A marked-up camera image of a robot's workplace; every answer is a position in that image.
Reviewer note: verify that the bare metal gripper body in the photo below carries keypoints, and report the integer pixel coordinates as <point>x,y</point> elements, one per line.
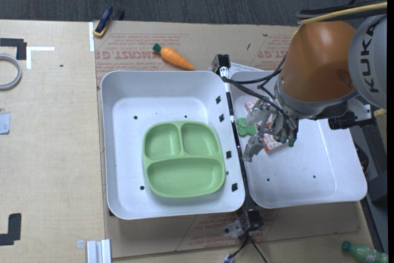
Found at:
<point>281,124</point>

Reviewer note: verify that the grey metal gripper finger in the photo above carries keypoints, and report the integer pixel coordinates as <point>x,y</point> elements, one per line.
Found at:
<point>258,115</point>
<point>253,147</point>

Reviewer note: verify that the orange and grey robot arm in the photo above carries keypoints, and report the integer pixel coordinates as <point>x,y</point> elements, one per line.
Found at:
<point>320,58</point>

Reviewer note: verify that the green broccoli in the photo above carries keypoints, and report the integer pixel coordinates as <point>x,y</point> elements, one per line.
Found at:
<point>243,127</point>

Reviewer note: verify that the orange and white carton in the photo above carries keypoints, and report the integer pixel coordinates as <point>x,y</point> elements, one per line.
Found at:
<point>272,144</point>

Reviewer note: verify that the white plastic tray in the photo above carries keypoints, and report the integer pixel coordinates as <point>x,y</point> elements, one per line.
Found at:
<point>129,144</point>
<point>301,175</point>

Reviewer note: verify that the green divided plate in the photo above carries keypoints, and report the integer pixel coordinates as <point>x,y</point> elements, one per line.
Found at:
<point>184,167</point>

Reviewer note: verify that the brown cardboard board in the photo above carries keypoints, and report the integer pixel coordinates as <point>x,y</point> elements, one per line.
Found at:
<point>191,40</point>

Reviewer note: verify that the orange carrot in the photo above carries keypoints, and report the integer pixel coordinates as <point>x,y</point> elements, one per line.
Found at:
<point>174,57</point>

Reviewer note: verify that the green plastic bottle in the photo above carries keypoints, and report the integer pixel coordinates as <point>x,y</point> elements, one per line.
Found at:
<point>366,254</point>

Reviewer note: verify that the black cylinder on white bracket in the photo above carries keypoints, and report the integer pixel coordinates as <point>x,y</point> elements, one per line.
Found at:
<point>340,122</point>

